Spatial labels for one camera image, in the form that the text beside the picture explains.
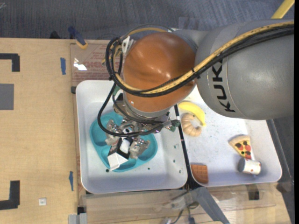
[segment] white tray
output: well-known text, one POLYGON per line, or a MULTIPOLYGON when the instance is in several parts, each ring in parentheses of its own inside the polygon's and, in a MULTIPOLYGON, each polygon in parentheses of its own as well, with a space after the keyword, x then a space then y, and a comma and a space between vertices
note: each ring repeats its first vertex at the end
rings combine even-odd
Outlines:
POLYGON ((206 127, 199 137, 184 134, 190 164, 205 164, 209 182, 206 187, 276 182, 282 175, 281 165, 265 120, 244 120, 221 116, 211 110, 201 98, 197 88, 185 99, 197 104, 206 113, 206 127), (228 144, 239 134, 251 138, 252 158, 262 164, 259 175, 240 173, 237 164, 240 155, 228 144))
MULTIPOLYGON (((178 129, 155 134, 158 151, 148 163, 126 172, 106 172, 89 136, 113 82, 88 80, 76 88, 80 143, 81 181, 90 193, 103 194, 126 191, 178 189, 187 181, 187 169, 178 129)), ((104 113, 111 112, 109 102, 104 113)), ((175 119, 172 108, 170 116, 175 119)))

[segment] blue plate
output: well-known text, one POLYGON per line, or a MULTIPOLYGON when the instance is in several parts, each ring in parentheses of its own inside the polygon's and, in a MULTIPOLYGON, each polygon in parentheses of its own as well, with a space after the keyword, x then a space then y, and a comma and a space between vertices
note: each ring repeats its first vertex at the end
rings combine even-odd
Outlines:
MULTIPOLYGON (((108 121, 112 119, 115 124, 118 126, 121 125, 122 121, 122 116, 118 115, 115 112, 110 112, 108 114, 102 115, 101 117, 101 122, 104 127, 107 126, 108 121)), ((107 168, 110 168, 109 162, 108 162, 108 153, 110 150, 109 145, 106 144, 105 139, 106 139, 106 134, 105 132, 99 127, 98 121, 95 120, 92 125, 90 126, 89 129, 89 134, 90 138, 92 140, 93 146, 95 150, 97 151, 99 157, 103 161, 104 165, 107 168)), ((154 137, 153 134, 141 136, 142 139, 144 140, 149 140, 150 144, 149 147, 138 157, 138 159, 131 159, 123 164, 120 165, 119 168, 113 170, 114 172, 125 172, 131 169, 134 169, 140 165, 143 165, 150 161, 157 153, 158 146, 157 146, 157 141, 156 138, 154 137)))

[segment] gray square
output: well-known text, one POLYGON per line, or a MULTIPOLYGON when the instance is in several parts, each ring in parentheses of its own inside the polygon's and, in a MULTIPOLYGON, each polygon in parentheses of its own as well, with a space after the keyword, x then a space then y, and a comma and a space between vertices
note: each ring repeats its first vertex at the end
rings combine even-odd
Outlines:
POLYGON ((14 109, 14 84, 0 84, 0 110, 14 109))

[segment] wooden table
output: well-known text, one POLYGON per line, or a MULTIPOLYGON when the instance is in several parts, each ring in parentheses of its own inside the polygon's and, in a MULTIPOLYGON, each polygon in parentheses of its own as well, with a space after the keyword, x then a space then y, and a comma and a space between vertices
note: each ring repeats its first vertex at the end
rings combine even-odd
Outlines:
MULTIPOLYGON (((12 72, 11 60, 0 60, 0 84, 14 84, 13 110, 0 110, 0 201, 9 199, 10 181, 20 181, 20 205, 0 210, 0 223, 67 223, 68 215, 77 212, 71 43, 74 40, 0 38, 0 53, 17 53, 21 69, 12 72), (46 198, 46 205, 39 205, 40 198, 46 198)), ((290 223, 282 196, 273 185, 266 190, 275 205, 258 208, 253 201, 248 209, 224 211, 231 223, 290 223)), ((211 190, 212 194, 221 192, 211 190)), ((225 205, 238 203, 226 201, 225 205)), ((196 220, 211 221, 206 214, 197 214, 196 220)))

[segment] yellow banana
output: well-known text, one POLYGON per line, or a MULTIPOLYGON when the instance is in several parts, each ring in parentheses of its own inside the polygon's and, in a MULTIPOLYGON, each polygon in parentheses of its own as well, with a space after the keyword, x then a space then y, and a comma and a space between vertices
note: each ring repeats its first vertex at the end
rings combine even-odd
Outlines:
POLYGON ((205 113, 199 106, 189 101, 183 101, 178 104, 178 107, 193 113, 200 120, 202 126, 206 126, 205 113))

